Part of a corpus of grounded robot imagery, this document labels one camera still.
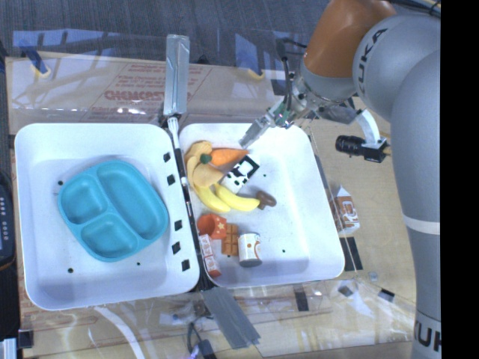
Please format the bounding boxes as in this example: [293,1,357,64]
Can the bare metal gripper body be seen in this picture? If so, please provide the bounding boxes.
[266,82,320,129]

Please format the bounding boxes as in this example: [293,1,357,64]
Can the orange carrot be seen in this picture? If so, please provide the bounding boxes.
[199,147,250,168]

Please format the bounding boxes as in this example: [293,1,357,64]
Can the black and white carton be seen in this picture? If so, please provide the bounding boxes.
[220,155,261,194]

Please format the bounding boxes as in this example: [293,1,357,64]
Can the tan crisp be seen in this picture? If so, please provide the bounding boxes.
[183,140,213,166]
[186,156,226,188]

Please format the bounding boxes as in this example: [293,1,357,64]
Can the brown mushroom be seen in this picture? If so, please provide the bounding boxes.
[255,190,278,212]

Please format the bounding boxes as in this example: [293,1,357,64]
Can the yellow banana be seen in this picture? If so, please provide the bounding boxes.
[192,182,231,214]
[213,182,261,213]

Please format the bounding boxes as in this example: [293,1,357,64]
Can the thin black and white rod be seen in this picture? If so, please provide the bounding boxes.
[166,115,205,289]

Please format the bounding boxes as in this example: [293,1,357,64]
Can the white plastic tray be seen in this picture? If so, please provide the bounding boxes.
[178,122,346,289]
[13,122,201,311]

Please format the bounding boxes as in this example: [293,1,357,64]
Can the orange cup with star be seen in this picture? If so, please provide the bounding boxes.
[196,212,228,239]

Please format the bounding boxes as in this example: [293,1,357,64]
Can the brown chocolate bar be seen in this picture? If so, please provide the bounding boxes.
[221,223,240,257]

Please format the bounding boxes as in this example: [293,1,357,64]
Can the orange and white carton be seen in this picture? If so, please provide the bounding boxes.
[198,233,223,279]
[328,185,361,236]

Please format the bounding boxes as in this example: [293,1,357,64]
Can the white and orange can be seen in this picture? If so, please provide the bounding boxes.
[237,232,263,269]

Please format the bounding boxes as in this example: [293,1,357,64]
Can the brown cardboard board red print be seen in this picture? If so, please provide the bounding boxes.
[5,50,417,359]

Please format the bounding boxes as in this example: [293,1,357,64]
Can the blue divided plate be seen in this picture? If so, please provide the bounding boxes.
[57,159,171,263]

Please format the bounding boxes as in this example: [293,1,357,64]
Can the black cylinder on white bracket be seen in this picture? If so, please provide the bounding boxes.
[335,108,391,164]

